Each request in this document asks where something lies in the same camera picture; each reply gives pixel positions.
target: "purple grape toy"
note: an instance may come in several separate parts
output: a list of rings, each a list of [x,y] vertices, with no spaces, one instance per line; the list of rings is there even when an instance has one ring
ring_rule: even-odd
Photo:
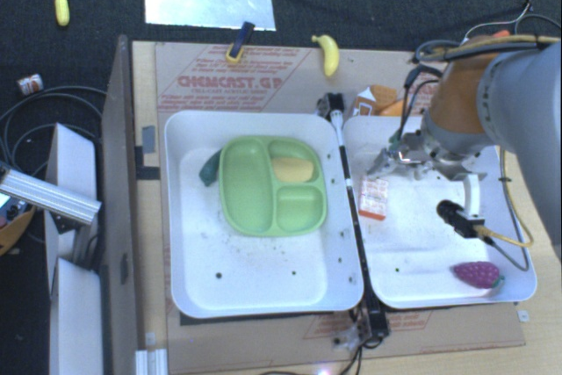
[[[453,271],[461,280],[480,289],[496,287],[504,279],[498,267],[488,261],[457,264]]]

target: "tin can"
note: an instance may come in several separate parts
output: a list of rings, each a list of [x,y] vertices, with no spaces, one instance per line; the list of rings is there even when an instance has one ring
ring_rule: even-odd
[[[25,76],[20,78],[17,82],[19,91],[24,96],[29,96],[35,92],[43,90],[43,79],[39,74],[33,74],[32,76]]]

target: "dark green object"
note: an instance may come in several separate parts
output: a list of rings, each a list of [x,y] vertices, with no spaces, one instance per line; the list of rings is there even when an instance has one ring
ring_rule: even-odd
[[[211,156],[211,158],[207,160],[207,162],[203,165],[201,171],[199,172],[199,178],[201,178],[201,181],[205,184],[205,186],[210,186],[217,181],[221,151],[222,149]]]

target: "gray panel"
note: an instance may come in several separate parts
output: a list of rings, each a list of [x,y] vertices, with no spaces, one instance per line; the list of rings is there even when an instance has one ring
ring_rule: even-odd
[[[119,37],[102,119],[104,144],[104,260],[107,267],[104,300],[108,305],[107,336],[110,351],[106,372],[134,373],[139,348],[138,313],[134,282],[134,171],[131,66],[126,37]]]

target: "wooden surface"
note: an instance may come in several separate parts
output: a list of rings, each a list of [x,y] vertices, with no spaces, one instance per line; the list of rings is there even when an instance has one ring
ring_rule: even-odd
[[[141,144],[141,129],[156,124],[155,45],[133,43],[133,97],[136,144]],[[157,156],[145,155],[146,165],[157,165]],[[529,321],[522,324],[526,345],[506,349],[455,351],[411,357],[370,358],[364,353],[362,374],[550,374],[558,373],[562,349],[562,289],[560,261],[551,248],[530,196],[522,181],[516,159],[508,156],[508,175],[513,178],[512,192],[522,219],[535,237],[531,258],[537,273],[536,294],[517,306],[526,312]],[[139,245],[141,295],[144,303],[144,329],[155,334],[155,347],[166,346],[166,300],[164,297],[164,267],[162,258],[162,206],[160,182],[139,181]],[[299,365],[278,370],[302,374],[325,370],[338,373],[344,364]],[[233,375],[252,375],[261,370],[231,371]]]

